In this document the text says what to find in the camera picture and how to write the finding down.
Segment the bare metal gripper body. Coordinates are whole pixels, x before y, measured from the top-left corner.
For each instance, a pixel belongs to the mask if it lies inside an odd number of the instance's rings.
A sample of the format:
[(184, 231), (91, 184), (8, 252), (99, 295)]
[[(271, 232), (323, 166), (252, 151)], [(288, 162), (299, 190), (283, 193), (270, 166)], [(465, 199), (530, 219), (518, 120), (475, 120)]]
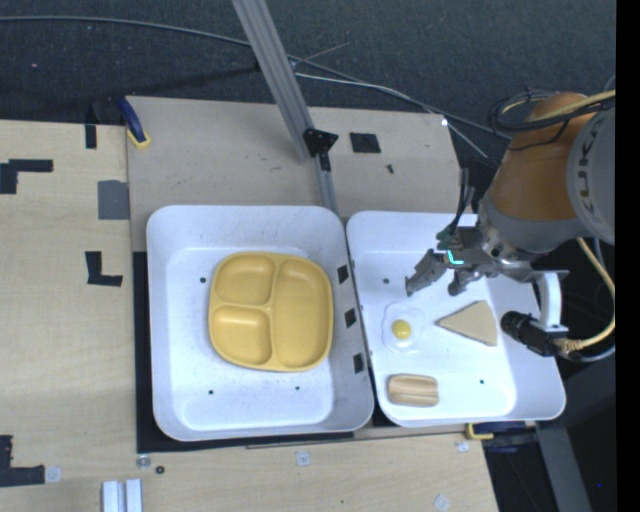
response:
[(499, 275), (518, 282), (533, 279), (532, 262), (550, 252), (549, 247), (517, 247), (503, 239), (489, 226), (449, 225), (444, 229), (445, 262), (453, 272), (457, 269), (477, 270), (483, 277)]

